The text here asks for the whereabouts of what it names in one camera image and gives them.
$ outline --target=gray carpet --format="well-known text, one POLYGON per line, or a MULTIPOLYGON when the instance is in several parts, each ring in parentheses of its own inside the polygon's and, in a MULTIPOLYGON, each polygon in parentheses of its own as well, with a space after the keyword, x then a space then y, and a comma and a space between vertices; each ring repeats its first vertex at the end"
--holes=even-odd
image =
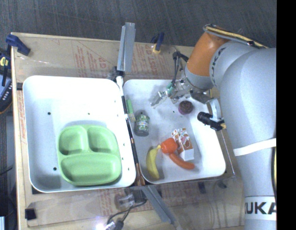
MULTIPOLYGON (((119 40, 125 22, 136 23, 136 42, 158 32, 165 44, 194 46, 214 23, 276 47, 277 0, 0 0, 0 47, 10 32, 119 40)), ((6 115, 0 115, 0 172, 6 165, 6 115)), ((0 191, 6 190, 6 174, 0 191)), ((7 215, 0 193, 0 215, 7 215)))

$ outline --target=green plate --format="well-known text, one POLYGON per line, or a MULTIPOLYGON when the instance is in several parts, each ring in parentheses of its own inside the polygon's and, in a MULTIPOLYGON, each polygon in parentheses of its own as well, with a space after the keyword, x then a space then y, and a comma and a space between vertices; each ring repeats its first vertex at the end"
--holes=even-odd
POLYGON ((121 174, 116 136, 106 127, 66 127, 59 134, 57 147, 61 175, 73 185, 108 184, 121 174))

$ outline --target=banana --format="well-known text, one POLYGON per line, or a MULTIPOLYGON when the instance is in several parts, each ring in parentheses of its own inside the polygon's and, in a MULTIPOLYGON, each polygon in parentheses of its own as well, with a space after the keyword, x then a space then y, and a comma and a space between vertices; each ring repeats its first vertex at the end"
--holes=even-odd
POLYGON ((157 151, 161 148, 160 145, 158 145, 156 148, 150 150, 147 154, 147 169, 149 174, 154 178, 154 179, 159 179, 159 173, 156 167, 155 159, 157 156, 157 151))

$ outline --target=cardboard box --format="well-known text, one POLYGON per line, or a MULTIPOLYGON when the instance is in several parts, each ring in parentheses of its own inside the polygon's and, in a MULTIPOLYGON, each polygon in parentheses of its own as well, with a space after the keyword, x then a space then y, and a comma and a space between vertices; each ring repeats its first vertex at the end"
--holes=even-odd
POLYGON ((171 132, 171 136, 172 138, 174 138, 174 140, 178 144, 177 152, 179 156, 184 161, 193 160, 194 148, 192 146, 192 143, 186 128, 175 129, 173 132, 171 132))

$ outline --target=white tray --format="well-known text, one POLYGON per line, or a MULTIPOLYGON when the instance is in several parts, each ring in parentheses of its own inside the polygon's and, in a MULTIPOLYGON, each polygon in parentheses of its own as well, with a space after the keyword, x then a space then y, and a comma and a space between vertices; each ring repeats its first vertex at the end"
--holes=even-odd
POLYGON ((136 177, 119 87, 111 80, 32 76, 23 84, 30 181, 38 191, 127 187, 136 177), (103 125, 116 136, 121 177, 112 184, 76 187, 59 171, 57 139, 71 125, 103 125))
POLYGON ((125 99, 130 99, 134 113, 143 110, 150 117, 149 135, 139 137, 134 134, 135 146, 139 164, 144 178, 153 183, 170 183, 186 180, 203 179, 220 176, 225 172, 225 160, 216 135, 209 126, 197 120, 199 112, 207 112, 208 107, 193 99, 188 99, 194 105, 194 110, 188 115, 182 115, 178 111, 178 104, 172 104, 169 98, 153 109, 150 102, 158 91, 164 91, 170 80, 129 80, 124 84, 125 99), (185 170, 174 164, 171 159, 158 151, 156 165, 160 173, 160 179, 153 179, 146 167, 146 155, 148 150, 170 137, 170 133, 176 128, 186 128, 190 140, 194 146, 195 169, 185 170))

